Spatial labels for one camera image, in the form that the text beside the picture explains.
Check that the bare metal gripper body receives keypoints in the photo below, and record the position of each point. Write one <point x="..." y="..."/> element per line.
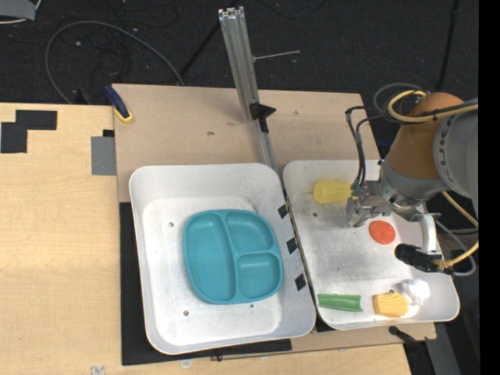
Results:
<point x="377" y="203"/>

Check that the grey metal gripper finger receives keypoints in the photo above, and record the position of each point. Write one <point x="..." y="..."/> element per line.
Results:
<point x="364" y="217"/>
<point x="352" y="214"/>

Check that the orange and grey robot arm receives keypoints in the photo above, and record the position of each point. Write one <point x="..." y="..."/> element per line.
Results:
<point x="418" y="147"/>

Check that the orange round slice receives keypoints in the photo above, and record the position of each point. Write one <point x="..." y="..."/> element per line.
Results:
<point x="382" y="232"/>

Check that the yellow plastic cup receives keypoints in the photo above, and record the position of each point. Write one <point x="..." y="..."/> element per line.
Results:
<point x="330" y="192"/>

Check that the white plastic tray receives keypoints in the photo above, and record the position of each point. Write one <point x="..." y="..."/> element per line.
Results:
<point x="347" y="260"/>
<point x="164" y="287"/>

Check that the thin black and white rod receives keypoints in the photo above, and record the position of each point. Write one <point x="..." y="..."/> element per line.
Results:
<point x="291" y="213"/>

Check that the green bean pod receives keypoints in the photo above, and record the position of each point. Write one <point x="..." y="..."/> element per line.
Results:
<point x="340" y="302"/>

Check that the white crumpled paper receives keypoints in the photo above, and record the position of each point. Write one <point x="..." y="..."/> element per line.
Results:
<point x="417" y="289"/>

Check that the yellow ridged toy food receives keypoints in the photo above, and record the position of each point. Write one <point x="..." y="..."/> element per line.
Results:
<point x="390" y="305"/>

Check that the blue divided plate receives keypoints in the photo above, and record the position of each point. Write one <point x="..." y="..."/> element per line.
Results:
<point x="218" y="256"/>

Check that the pale brown flat board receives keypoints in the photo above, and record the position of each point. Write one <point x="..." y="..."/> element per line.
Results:
<point x="187" y="131"/>

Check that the black cylinder on white bracket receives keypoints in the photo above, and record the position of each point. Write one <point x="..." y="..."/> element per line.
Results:
<point x="414" y="257"/>

